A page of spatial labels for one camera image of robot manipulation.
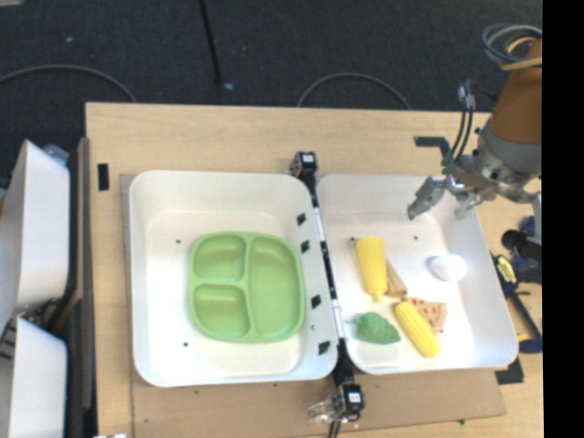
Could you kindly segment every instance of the green plate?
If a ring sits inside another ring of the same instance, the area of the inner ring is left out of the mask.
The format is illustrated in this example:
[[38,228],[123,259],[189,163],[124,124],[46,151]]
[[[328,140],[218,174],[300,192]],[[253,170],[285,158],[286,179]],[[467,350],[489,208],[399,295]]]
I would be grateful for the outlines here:
[[305,316],[297,252],[273,235],[222,232],[197,240],[189,297],[196,325],[220,340],[283,340],[300,329]]

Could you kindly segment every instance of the wooden tabletop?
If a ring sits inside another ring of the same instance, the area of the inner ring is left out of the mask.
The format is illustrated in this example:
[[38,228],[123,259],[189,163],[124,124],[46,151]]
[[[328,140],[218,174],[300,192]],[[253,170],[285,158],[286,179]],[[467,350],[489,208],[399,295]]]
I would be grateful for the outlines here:
[[[487,119],[487,113],[475,115],[475,126]],[[438,175],[439,150],[418,148],[413,137],[453,141],[460,114],[89,103],[86,123],[99,433],[137,438],[183,438],[193,430],[199,436],[325,436],[324,425],[307,426],[303,404],[330,392],[328,379],[170,391],[141,380],[131,360],[121,177],[152,169],[284,172],[298,151],[317,154],[319,175]],[[99,179],[104,174],[107,186]],[[533,210],[498,198],[477,212],[490,249],[505,254],[503,232],[517,228]],[[524,303],[541,327],[541,286],[530,284],[526,290],[531,295]],[[509,309],[517,332],[527,332]],[[519,358],[524,381],[500,387],[489,369],[364,375],[360,380],[371,399],[368,414],[343,425],[341,432],[374,438],[387,436],[391,427],[397,438],[543,436],[543,356]],[[461,425],[458,421],[464,419],[472,420]]]

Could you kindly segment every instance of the white round object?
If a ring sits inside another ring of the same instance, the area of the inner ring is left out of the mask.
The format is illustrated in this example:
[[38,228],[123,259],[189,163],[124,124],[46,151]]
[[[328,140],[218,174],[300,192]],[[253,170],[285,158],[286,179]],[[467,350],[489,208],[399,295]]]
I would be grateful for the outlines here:
[[466,275],[466,262],[459,255],[438,255],[430,260],[430,269],[443,281],[456,282]]

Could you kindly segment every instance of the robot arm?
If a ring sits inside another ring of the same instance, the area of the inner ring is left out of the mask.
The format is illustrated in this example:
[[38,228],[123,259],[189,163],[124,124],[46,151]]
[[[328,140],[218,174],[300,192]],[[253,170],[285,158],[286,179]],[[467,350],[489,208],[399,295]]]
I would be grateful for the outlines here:
[[[493,48],[499,37],[506,38],[502,51]],[[444,155],[444,178],[426,179],[408,205],[410,219],[431,209],[446,191],[459,203],[455,210],[458,217],[498,195],[540,209],[540,194],[528,193],[524,187],[541,174],[542,33],[532,26],[495,25],[486,29],[483,39],[487,55],[511,75],[471,155],[463,155],[463,151],[475,100],[471,84],[461,86],[463,122],[454,147]],[[524,43],[531,45],[526,55],[513,56]]]

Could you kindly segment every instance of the black floor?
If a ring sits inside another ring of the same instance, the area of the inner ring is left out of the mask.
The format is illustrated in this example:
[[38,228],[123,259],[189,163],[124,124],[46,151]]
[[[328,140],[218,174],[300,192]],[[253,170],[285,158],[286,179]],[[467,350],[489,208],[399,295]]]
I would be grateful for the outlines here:
[[201,0],[0,6],[0,177],[24,138],[73,150],[89,100],[296,106],[317,80],[350,72],[399,95],[364,78],[334,78],[302,105],[396,110],[404,97],[416,110],[459,110],[461,81],[497,92],[506,79],[486,57],[482,31],[543,25],[543,0],[205,1],[219,89]]

